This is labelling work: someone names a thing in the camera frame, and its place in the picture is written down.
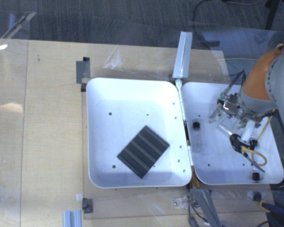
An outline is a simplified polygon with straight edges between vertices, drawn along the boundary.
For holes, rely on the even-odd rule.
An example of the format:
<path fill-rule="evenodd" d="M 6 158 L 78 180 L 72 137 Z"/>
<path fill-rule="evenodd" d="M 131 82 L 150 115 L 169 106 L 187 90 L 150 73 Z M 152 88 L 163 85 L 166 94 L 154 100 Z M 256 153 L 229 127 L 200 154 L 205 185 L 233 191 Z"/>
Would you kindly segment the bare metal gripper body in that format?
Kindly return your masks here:
<path fill-rule="evenodd" d="M 228 118 L 236 119 L 237 128 L 244 128 L 249 122 L 253 122 L 256 128 L 261 125 L 262 114 L 248 108 L 239 93 L 225 95 L 223 99 L 219 98 L 217 105 Z"/>

